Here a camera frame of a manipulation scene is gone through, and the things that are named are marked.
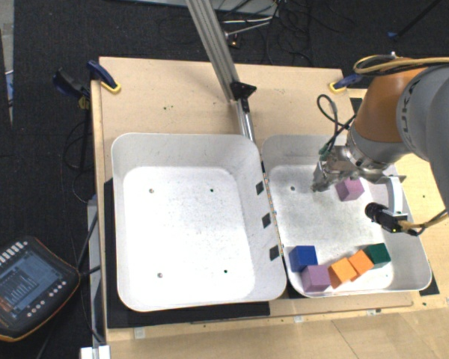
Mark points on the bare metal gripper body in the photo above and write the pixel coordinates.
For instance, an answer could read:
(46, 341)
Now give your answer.
(349, 165)

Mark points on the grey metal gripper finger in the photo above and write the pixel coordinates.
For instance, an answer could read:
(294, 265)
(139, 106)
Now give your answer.
(317, 180)
(330, 181)

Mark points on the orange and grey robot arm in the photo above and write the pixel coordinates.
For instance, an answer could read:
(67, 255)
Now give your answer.
(415, 118)

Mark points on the purple cube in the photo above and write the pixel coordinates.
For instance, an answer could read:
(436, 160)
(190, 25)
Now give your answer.
(316, 278)
(351, 190)

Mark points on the white plastic tray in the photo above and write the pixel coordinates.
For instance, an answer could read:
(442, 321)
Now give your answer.
(189, 234)
(322, 223)

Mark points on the blue cube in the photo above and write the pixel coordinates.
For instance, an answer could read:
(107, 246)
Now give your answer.
(302, 257)

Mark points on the orange cube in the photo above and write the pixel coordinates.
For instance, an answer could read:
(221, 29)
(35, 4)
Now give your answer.
(341, 272)
(361, 262)

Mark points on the green cube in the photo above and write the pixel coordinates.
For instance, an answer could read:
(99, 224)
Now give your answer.
(378, 253)

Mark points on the pale wood board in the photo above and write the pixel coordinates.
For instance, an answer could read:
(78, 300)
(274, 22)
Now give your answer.
(172, 99)

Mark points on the black cylinder on white bracket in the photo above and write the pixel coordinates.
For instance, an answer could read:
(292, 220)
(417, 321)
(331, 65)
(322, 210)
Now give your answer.
(391, 221)

